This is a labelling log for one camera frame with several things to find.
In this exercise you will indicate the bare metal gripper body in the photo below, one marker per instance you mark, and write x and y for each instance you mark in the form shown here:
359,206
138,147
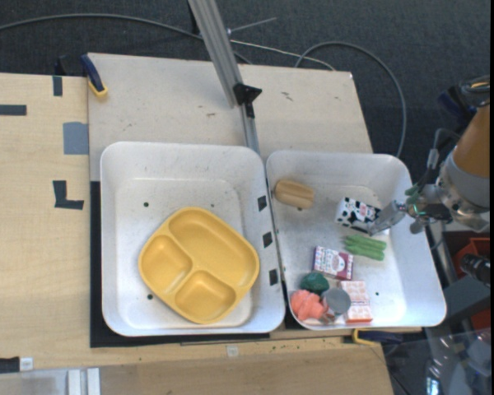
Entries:
457,208

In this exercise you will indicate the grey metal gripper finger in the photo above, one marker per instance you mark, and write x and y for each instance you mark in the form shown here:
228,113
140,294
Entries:
388,218

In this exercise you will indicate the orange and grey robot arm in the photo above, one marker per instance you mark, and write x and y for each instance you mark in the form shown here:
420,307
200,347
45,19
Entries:
473,150

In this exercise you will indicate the green toy beans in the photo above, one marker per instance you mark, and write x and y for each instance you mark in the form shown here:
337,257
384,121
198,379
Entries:
366,247

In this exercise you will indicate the black and white cow carton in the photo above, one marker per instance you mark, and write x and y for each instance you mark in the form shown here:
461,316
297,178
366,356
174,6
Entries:
352,212

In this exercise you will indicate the white plastic tray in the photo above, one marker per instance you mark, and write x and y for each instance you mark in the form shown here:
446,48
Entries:
399,278
189,171

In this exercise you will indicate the maroon and white carton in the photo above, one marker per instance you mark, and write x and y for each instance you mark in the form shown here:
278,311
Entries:
332,262

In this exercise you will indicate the orange and white carton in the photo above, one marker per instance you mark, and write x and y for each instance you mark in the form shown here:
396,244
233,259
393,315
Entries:
360,305

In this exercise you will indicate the small grey can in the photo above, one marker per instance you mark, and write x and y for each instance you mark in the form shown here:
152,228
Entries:
336,300

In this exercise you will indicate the tan toy bread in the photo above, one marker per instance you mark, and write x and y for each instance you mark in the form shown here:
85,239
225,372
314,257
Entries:
293,193

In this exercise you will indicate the dark green toy broccoli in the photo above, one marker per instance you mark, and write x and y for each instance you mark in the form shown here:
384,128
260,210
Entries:
314,282

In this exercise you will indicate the salmon pink toy food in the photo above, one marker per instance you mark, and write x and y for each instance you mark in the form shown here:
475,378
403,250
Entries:
306,305

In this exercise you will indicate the yellow divided plate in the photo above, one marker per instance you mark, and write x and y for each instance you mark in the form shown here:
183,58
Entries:
197,261

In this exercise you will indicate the pale wood board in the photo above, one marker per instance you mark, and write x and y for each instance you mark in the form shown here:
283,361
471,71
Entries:
169,97

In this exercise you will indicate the black cylinder on white bracket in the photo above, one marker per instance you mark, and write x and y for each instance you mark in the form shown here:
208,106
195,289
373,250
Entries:
476,266

